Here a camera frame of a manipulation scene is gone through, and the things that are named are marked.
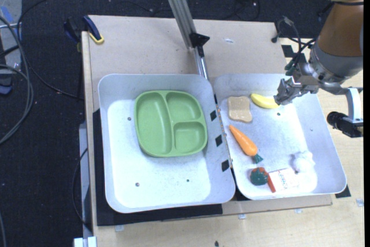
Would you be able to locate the pale brown flat board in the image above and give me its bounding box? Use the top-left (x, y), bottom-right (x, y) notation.
top-left (87, 14), bottom-right (333, 215)

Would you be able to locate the yellow banana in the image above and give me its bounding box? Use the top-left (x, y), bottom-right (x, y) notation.
top-left (250, 93), bottom-right (280, 110)

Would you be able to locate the white plastic tray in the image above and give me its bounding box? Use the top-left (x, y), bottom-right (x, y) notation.
top-left (213, 73), bottom-right (347, 201)
top-left (97, 73), bottom-right (236, 214)

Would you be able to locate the white and red carton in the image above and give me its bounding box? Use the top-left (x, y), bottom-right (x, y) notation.
top-left (267, 167), bottom-right (302, 194)

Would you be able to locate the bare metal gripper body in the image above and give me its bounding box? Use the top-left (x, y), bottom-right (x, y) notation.
top-left (290, 61), bottom-right (322, 95)

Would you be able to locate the black cylinder on white bracket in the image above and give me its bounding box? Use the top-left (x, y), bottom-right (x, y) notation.
top-left (326, 87), bottom-right (364, 138)

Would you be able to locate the green divided plate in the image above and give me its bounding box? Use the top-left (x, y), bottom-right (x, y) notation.
top-left (134, 90), bottom-right (209, 158)

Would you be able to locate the thin black and white rod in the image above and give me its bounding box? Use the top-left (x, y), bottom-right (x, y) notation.
top-left (194, 46), bottom-right (234, 171)

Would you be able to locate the orange carrot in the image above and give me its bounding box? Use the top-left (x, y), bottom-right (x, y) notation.
top-left (229, 124), bottom-right (264, 165)

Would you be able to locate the tan bread slice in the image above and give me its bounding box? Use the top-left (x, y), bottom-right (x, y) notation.
top-left (227, 95), bottom-right (253, 124)

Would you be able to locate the white lumpy toy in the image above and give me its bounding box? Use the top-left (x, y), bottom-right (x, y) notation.
top-left (290, 150), bottom-right (316, 174)

